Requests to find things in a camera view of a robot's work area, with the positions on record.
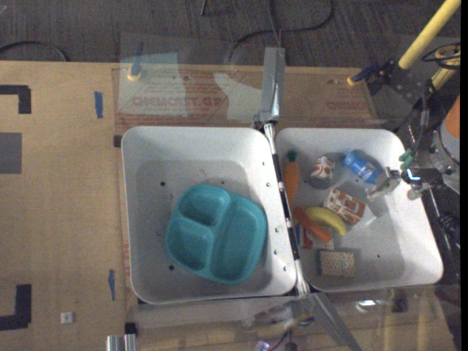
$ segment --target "orange carrot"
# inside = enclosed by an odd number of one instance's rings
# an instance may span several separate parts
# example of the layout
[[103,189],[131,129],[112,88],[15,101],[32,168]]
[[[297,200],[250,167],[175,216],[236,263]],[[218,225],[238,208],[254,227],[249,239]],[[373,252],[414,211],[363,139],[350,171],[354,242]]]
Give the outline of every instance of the orange carrot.
[[304,229],[312,233],[319,241],[327,243],[331,240],[331,233],[313,222],[301,207],[295,207],[292,213]]
[[287,153],[289,162],[284,166],[283,178],[284,187],[286,188],[287,202],[290,207],[293,206],[295,193],[298,191],[299,181],[301,179],[301,170],[299,169],[298,163],[295,161],[297,154],[294,151]]

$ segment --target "yellow banana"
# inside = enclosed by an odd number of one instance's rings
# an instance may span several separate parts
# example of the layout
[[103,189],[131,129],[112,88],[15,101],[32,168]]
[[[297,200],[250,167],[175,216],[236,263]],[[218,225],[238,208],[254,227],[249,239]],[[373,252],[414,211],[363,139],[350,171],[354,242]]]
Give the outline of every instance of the yellow banana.
[[306,214],[313,222],[329,226],[339,235],[346,234],[346,225],[343,219],[332,210],[328,208],[311,207],[306,209]]

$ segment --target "blue bottle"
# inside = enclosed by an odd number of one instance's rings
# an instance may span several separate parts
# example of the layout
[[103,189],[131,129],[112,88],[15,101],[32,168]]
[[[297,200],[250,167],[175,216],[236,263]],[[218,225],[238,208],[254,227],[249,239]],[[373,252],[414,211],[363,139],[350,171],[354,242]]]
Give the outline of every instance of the blue bottle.
[[377,169],[371,163],[363,159],[356,151],[351,151],[344,158],[343,163],[347,167],[350,167],[354,173],[368,184],[373,184],[375,179],[379,176]]

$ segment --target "teal divided tray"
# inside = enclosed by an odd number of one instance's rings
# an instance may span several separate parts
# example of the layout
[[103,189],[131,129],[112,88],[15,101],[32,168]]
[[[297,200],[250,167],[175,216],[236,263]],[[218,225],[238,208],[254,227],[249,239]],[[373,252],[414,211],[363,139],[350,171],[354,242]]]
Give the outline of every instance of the teal divided tray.
[[265,213],[250,199],[197,184],[178,199],[165,246],[177,265],[211,281],[234,285],[253,273],[266,231]]

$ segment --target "gray floor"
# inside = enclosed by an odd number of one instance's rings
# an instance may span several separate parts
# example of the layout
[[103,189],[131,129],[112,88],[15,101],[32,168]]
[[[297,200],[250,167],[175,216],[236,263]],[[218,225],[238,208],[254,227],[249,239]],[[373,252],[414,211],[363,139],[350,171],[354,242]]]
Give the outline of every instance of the gray floor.
[[[383,64],[398,59],[444,0],[331,1],[333,16],[325,26],[282,34],[289,66],[364,68],[373,62]],[[56,46],[70,61],[119,62],[132,56],[138,43],[144,41],[144,53],[175,51],[179,61],[187,63],[234,61],[261,65],[264,46],[275,45],[271,34],[250,38],[234,56],[230,57],[230,51],[242,36],[271,28],[268,0],[208,0],[204,16],[200,15],[202,3],[203,0],[0,0],[0,48],[12,42],[36,40]],[[274,0],[276,27],[314,25],[326,16],[326,9],[325,0]],[[460,38],[458,10],[428,51]],[[0,50],[2,59],[61,60],[56,51],[39,45]],[[413,70],[415,77],[427,79],[430,66],[418,62]],[[447,110],[459,92],[457,72],[440,91],[442,109]],[[381,102],[382,95],[374,98],[376,103]],[[385,94],[380,112],[388,117],[395,110],[403,114],[407,108],[401,97],[390,93]],[[437,199],[441,211],[459,216],[459,196],[440,189]],[[434,218],[430,199],[425,202],[429,216]],[[442,283],[456,284],[459,254],[455,253],[452,263],[443,235],[437,226],[434,230],[446,262]]]

